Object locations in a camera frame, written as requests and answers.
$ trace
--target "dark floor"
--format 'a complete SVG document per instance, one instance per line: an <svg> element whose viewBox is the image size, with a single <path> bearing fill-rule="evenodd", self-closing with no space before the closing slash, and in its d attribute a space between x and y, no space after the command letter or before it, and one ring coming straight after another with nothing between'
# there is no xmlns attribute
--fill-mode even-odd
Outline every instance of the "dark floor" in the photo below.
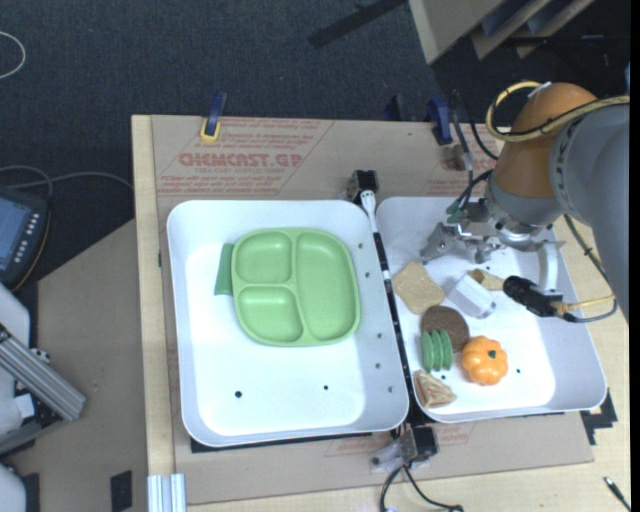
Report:
<svg viewBox="0 0 640 512"><path fill-rule="evenodd" d="M342 34L328 30L374 4L388 12ZM466 37L427 66L409 5L400 0L74 0L64 9L5 0L0 31L22 41L27 60L0 79L0 168L34 166L51 177L100 172L130 181L131 115L205 115L218 89L229 93L227 115L383 119L400 94L405 119L416 121L432 97L453 89L482 119L494 95L521 79L620 94L630 27L630 0L596 0L555 43L524 59L505 44L480 61ZM585 35L603 39L578 41ZM0 75L19 59L17 48L0 37ZM512 114L503 112L507 122ZM35 177L0 172L0 184ZM56 183L52 208L32 281L134 215L130 190L99 177Z"/></svg>

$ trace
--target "device screen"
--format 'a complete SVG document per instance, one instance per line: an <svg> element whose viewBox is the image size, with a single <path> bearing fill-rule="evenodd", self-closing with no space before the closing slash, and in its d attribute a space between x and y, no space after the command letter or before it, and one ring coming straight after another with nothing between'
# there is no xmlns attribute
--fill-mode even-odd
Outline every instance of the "device screen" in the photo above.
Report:
<svg viewBox="0 0 640 512"><path fill-rule="evenodd" d="M30 208L0 197L0 270L6 270L29 220Z"/></svg>

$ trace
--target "white tray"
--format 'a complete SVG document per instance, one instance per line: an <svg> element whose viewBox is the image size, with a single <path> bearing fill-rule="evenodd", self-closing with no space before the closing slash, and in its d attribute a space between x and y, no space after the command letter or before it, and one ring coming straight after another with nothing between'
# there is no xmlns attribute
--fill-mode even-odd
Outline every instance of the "white tray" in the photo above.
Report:
<svg viewBox="0 0 640 512"><path fill-rule="evenodd" d="M445 220L445 209L453 200L394 197L380 204L376 217L392 276L410 261L419 261L420 249L436 224ZM545 231L539 238L555 240L552 231ZM561 256L558 263L557 289L563 292L565 301L576 302ZM489 261L477 265L472 250L460 243L459 248L425 266L431 278L445 289L478 267L502 278L519 275L538 281L537 255L513 249L494 252ZM587 327L558 318L537 317L502 292L492 295L496 309L490 316L483 320L469 316L465 319L471 336L482 334L503 345L509 356L507 376L495 386L474 384L461 369L460 354L454 354L451 370L433 375L444 379L458 398L450 405L424 412L440 422L459 422L597 407L606 395L606 383ZM396 303L413 374L421 367L420 317L409 311L398 296ZM448 299L443 305L456 308Z"/></svg>
<svg viewBox="0 0 640 512"><path fill-rule="evenodd" d="M262 228L316 228L348 247L360 323L328 346L250 339L233 298L214 296L220 251ZM387 431L409 400L369 221L346 201L187 201L167 221L182 418L202 444L228 447Z"/></svg>

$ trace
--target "toy pumpkin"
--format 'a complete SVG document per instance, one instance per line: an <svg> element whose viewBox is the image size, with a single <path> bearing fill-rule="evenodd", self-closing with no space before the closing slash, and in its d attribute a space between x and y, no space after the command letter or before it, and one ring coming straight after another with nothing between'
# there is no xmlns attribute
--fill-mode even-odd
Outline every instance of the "toy pumpkin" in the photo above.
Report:
<svg viewBox="0 0 640 512"><path fill-rule="evenodd" d="M469 378L478 384L497 384L509 370L507 353L486 336L475 336L465 344L461 362Z"/></svg>

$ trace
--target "wooden table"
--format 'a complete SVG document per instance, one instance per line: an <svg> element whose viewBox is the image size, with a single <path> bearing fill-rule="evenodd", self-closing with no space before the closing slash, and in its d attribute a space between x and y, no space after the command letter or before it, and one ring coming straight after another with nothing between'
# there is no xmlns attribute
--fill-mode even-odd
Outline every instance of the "wooden table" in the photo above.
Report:
<svg viewBox="0 0 640 512"><path fill-rule="evenodd" d="M343 123L350 123L350 129L362 130L362 136L374 142L379 141L376 131L383 130L386 133L391 129L390 125L383 126L379 122ZM152 116L140 115L132 119L147 456L150 475L170 475L175 472L176 464L167 374L163 287L158 266L161 226L157 215L152 126ZM393 126L394 130L407 130L408 125L395 123ZM430 132L425 130L410 135L413 136L412 143L416 147L423 147ZM387 150L393 152L394 148L390 146ZM401 152L396 156L398 160L402 159ZM563 253L578 297L599 297L609 293L563 223L558 223L556 233L560 239L568 241ZM460 503L467 511L623 510L605 485L603 477L611 477L627 500L631 500L628 325L622 315L617 313L606 320L589 324L589 329L618 419L613 428L596 432L597 444L593 447L595 461L423 482L423 489L429 497L444 503ZM375 511L378 510L379 493L379 486L358 487L190 506L189 510ZM429 506L408 483L399 483L391 488L387 495L387 506L391 505L407 512L429 510Z"/></svg>

